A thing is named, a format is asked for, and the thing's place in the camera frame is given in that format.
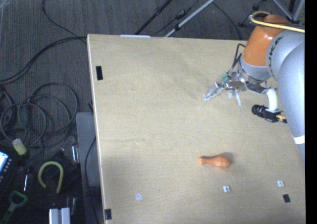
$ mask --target black stand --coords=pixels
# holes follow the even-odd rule
[[[172,2],[173,0],[167,0],[161,7],[159,7],[156,12],[152,15],[150,19],[135,33],[135,35],[140,34],[160,13]]]

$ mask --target screen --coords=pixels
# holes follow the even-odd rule
[[[9,157],[9,155],[0,151],[0,173],[1,173],[8,157]]]

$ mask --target small square sticker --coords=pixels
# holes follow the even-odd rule
[[[277,181],[277,186],[278,187],[284,187],[284,182],[282,180]]]
[[[224,185],[223,186],[223,191],[224,192],[230,192],[230,186],[229,185]]]
[[[141,201],[142,200],[142,194],[141,193],[136,193],[135,194],[135,200],[136,201]]]

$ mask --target electronic device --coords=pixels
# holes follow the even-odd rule
[[[13,178],[18,160],[13,148],[0,145],[0,199]]]

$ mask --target small yellow object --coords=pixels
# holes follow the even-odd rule
[[[39,170],[39,174],[38,174],[38,180],[39,180],[39,183],[41,184],[41,186],[43,188],[46,188],[46,184],[43,182],[42,180],[42,173],[43,173],[43,170],[45,169],[46,166],[48,165],[55,165],[57,167],[59,167],[59,180],[58,180],[58,186],[57,186],[57,189],[56,189],[56,193],[59,193],[60,192],[60,188],[61,188],[61,184],[63,182],[63,177],[64,177],[64,169],[62,167],[61,164],[59,164],[58,162],[54,162],[54,161],[49,161],[49,162],[45,162],[40,170]]]
[[[17,138],[15,140],[12,141],[12,145],[14,147],[14,149],[16,150],[16,152],[21,156],[21,155],[25,155],[27,152],[26,147],[24,146],[23,142],[21,139]]]

